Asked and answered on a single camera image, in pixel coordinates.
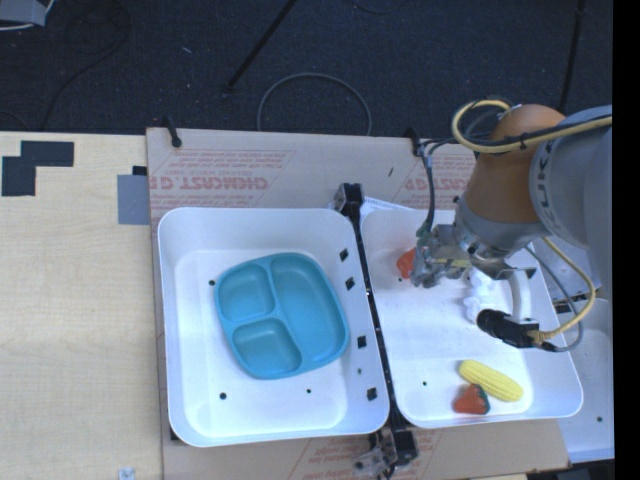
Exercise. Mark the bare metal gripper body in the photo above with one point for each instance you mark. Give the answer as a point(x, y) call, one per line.
point(447, 250)

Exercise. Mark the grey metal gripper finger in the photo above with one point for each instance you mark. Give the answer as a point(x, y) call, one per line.
point(418, 271)
point(433, 278)

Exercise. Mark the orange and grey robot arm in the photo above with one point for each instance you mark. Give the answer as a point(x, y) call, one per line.
point(505, 178)

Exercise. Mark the orange red toy fruit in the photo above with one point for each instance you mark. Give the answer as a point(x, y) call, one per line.
point(405, 264)

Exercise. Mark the white crumpled lump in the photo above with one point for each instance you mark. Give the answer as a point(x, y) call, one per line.
point(477, 298)

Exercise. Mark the thin black rod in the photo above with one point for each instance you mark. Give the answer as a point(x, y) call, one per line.
point(372, 293)

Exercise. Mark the white plastic tray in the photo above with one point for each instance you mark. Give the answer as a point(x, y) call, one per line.
point(200, 318)
point(430, 338)

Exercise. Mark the yellow corn cob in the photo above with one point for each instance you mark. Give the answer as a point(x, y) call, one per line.
point(492, 381)

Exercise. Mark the red strawberry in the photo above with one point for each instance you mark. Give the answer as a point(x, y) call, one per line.
point(469, 402)

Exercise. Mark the blue divided plate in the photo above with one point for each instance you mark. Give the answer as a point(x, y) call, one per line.
point(285, 313)

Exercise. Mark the brown cardboard board red print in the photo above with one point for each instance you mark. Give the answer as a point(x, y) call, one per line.
point(300, 173)

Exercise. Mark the black cylinder on white bracket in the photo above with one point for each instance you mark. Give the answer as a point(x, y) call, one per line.
point(505, 325)

